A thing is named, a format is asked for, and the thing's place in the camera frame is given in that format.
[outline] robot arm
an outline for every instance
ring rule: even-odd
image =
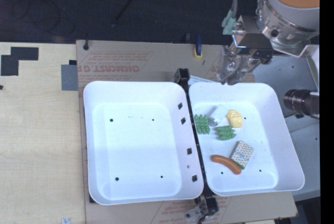
[[[320,0],[258,0],[255,15],[240,16],[230,30],[233,42],[222,46],[218,80],[228,85],[241,82],[244,74],[260,64],[270,64],[273,55],[311,58],[319,75],[319,45],[311,44],[311,39],[319,35],[319,11]],[[319,96],[318,92],[308,91],[308,94]],[[287,92],[289,98],[284,97],[287,100],[284,104],[291,110],[319,118],[317,112],[310,112],[310,106],[304,106],[303,110],[294,107],[294,103],[303,100],[295,94]]]

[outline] teal connector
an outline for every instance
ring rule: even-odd
[[[226,17],[223,19],[223,22],[221,23],[221,27],[225,27],[228,24],[229,20],[232,17],[232,14],[233,14],[233,11],[229,10],[228,14],[226,15]]]
[[[223,34],[233,34],[233,26],[235,23],[235,18],[230,18],[227,25],[223,29]]]

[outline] white tray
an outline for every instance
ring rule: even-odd
[[[198,134],[202,159],[210,189],[220,196],[295,191],[304,185],[304,173],[294,149],[275,91],[262,83],[238,83],[233,86],[198,82],[189,89],[193,115],[210,114],[221,104],[235,109],[243,125],[236,136],[219,140],[217,131]],[[218,126],[228,125],[222,118]],[[241,174],[234,174],[211,155],[231,157],[239,141],[253,147],[251,158]]]
[[[191,199],[204,187],[184,90],[95,81],[84,89],[88,181],[99,204]]]

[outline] brown hot dog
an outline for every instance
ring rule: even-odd
[[[231,159],[222,156],[222,155],[212,155],[211,160],[216,163],[221,163],[224,166],[227,166],[229,169],[232,170],[234,174],[240,174],[241,168]]]

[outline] light wood surface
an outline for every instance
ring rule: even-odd
[[[61,65],[72,44],[39,47],[38,61],[19,61],[18,76],[0,76],[0,223],[85,223],[77,91],[62,91]]]

